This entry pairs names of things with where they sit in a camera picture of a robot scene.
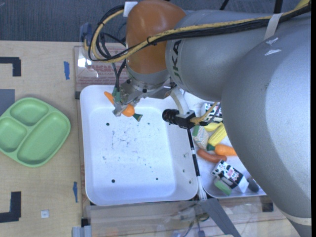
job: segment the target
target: green divided plate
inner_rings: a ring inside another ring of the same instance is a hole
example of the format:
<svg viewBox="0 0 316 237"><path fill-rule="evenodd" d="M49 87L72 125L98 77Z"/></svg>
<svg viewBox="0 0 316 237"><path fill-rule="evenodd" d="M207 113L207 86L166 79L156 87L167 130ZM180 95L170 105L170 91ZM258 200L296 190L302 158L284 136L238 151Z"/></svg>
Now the green divided plate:
<svg viewBox="0 0 316 237"><path fill-rule="evenodd" d="M29 167L48 162L70 132L69 119L33 97L16 101L0 116L0 151Z"/></svg>

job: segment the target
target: orange carrot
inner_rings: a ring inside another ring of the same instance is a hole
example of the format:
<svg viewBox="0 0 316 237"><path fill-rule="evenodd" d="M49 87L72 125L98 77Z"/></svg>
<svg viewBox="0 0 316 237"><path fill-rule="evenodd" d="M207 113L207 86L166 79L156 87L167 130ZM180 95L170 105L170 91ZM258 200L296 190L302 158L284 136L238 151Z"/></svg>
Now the orange carrot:
<svg viewBox="0 0 316 237"><path fill-rule="evenodd" d="M104 95L110 100L112 104L114 104L113 96L111 93L104 91ZM126 109L122 112L122 114L127 117L131 117L135 114L135 109L132 105L128 104Z"/></svg>
<svg viewBox="0 0 316 237"><path fill-rule="evenodd" d="M236 156L236 151L230 146L217 144L215 147L208 145L207 150L213 150L219 156Z"/></svg>
<svg viewBox="0 0 316 237"><path fill-rule="evenodd" d="M210 161L212 163L218 163L220 160L227 161L226 156L213 155L213 154L206 152L205 150L203 150L201 148L197 151L197 155L200 156L201 158L203 158L204 160Z"/></svg>

